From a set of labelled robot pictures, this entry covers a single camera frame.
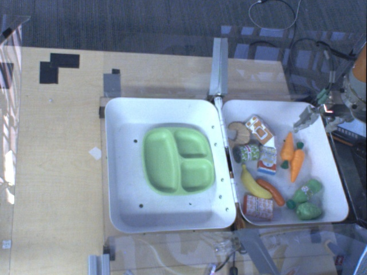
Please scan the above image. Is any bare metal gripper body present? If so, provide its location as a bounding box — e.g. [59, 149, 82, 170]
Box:
[314, 92, 367, 125]

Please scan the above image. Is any orange carrot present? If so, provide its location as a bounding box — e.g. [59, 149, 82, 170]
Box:
[290, 142, 306, 184]
[280, 132, 295, 170]

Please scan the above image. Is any white plastic tray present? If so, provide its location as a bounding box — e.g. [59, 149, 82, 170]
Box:
[104, 97, 237, 234]
[222, 99, 350, 227]

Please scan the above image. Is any orange and white carton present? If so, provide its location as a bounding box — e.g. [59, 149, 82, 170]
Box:
[244, 115, 276, 148]

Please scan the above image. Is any white and red carton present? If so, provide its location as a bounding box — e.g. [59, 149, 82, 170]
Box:
[256, 145, 278, 175]

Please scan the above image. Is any tan round biscuit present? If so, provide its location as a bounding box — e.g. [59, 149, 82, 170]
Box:
[234, 123, 251, 144]

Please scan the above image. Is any green can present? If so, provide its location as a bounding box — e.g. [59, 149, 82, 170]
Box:
[232, 143, 261, 164]

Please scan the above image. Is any brown bread slice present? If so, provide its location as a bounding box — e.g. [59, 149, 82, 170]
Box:
[228, 121, 245, 139]

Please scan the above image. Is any green bottle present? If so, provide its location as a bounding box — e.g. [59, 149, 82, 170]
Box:
[286, 178, 323, 210]

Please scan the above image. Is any orange sausage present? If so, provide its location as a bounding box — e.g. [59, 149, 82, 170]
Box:
[255, 178, 286, 207]

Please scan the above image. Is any yellow banana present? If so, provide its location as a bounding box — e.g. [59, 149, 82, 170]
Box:
[240, 164, 274, 200]

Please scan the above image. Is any red and white can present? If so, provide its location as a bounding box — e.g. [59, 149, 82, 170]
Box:
[243, 193, 274, 222]

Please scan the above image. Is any green divided plate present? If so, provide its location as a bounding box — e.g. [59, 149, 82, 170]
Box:
[142, 126, 217, 196]

